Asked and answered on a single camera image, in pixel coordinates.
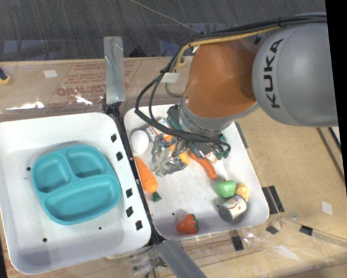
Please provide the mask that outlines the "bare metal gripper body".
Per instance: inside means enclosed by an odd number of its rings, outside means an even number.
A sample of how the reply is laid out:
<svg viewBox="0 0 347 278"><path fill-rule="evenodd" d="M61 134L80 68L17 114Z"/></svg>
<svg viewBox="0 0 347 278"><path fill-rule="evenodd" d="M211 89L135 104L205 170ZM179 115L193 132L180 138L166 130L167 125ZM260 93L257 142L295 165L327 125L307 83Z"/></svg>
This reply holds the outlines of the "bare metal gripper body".
<svg viewBox="0 0 347 278"><path fill-rule="evenodd" d="M194 132L180 131L175 136L179 142L179 148L194 154L198 159L203 158L226 158L224 136L221 132L212 135L197 134Z"/></svg>

